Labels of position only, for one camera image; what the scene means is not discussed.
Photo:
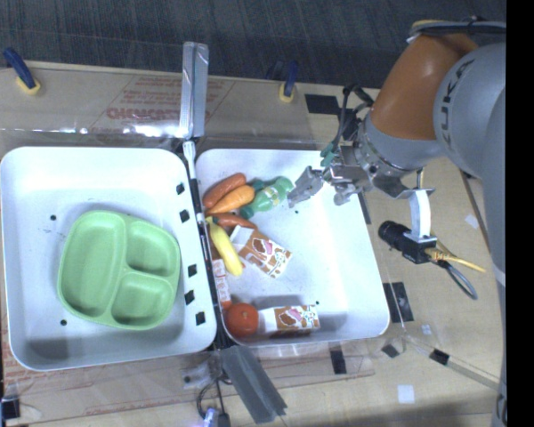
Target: orange carrot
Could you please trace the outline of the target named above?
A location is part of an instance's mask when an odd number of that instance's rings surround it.
[[[235,173],[216,183],[202,198],[202,204],[208,209],[214,207],[217,202],[237,187],[246,184],[246,176],[243,173]]]
[[[222,197],[214,207],[211,207],[206,211],[206,215],[230,212],[243,205],[249,204],[253,201],[254,197],[255,189],[249,185],[242,185]]]
[[[214,213],[213,217],[214,222],[217,222],[217,224],[226,228],[233,228],[239,225],[242,228],[252,228],[254,230],[257,229],[256,224],[246,220],[243,217],[240,217],[239,215],[234,215],[233,213]]]

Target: yellow banana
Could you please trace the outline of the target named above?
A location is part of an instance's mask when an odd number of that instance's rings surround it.
[[[207,217],[206,221],[210,225],[210,238],[223,259],[225,269],[232,275],[241,275],[243,273],[243,264],[230,241],[228,233],[221,226],[215,224],[211,216]]]

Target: red tomato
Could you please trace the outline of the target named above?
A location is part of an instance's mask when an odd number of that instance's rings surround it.
[[[234,303],[226,312],[225,325],[237,338],[254,334],[259,327],[259,312],[249,303]]]

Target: bottle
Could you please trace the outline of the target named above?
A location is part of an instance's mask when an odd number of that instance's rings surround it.
[[[257,212],[267,212],[287,198],[287,193],[294,185],[287,177],[279,177],[272,185],[265,187],[255,194],[251,204],[239,209],[239,215],[249,220]]]

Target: green plate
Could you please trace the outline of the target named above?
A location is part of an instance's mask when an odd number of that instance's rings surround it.
[[[80,318],[150,329],[174,305],[180,261],[178,242],[166,230],[124,213],[84,213],[63,248],[58,295]]]

